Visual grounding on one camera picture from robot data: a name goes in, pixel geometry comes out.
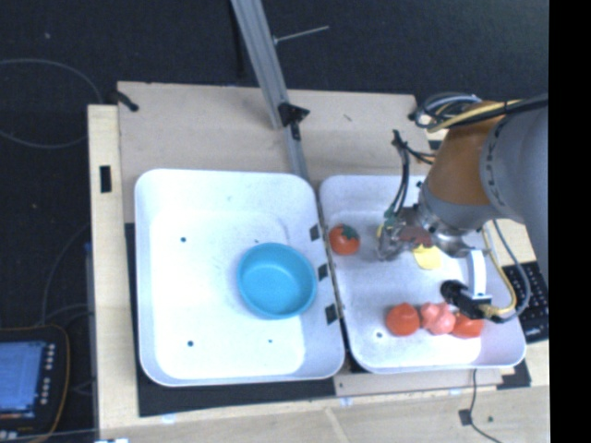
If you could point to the yellow toy food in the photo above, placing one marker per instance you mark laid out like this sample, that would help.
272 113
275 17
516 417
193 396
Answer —
428 259

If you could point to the white plastic tray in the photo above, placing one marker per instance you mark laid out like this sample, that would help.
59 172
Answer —
203 293
383 284

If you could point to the pink toy food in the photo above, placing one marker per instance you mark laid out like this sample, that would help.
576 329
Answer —
436 319

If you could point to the orange round toy fruit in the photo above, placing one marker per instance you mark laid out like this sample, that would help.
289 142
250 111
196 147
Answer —
402 320

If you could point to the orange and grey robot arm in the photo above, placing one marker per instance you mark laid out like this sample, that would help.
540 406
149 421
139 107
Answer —
466 173

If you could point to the black keyboard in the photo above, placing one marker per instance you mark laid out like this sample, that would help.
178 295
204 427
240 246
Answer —
535 302

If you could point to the pale wood board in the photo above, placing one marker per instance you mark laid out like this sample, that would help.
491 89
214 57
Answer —
208 127

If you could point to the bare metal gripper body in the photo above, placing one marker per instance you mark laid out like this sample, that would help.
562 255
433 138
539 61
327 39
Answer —
422 235

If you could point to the red tomato with green top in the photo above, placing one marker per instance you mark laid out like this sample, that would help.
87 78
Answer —
344 243

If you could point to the black cylinder on white bracket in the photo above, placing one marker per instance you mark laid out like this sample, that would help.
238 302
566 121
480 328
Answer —
464 295

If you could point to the red toy food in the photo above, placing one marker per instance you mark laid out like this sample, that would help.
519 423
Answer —
467 328

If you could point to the blue bowl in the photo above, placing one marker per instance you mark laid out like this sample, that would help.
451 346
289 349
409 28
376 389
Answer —
277 280

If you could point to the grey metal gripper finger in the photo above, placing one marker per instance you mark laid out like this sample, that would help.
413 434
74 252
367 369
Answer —
396 246
383 248

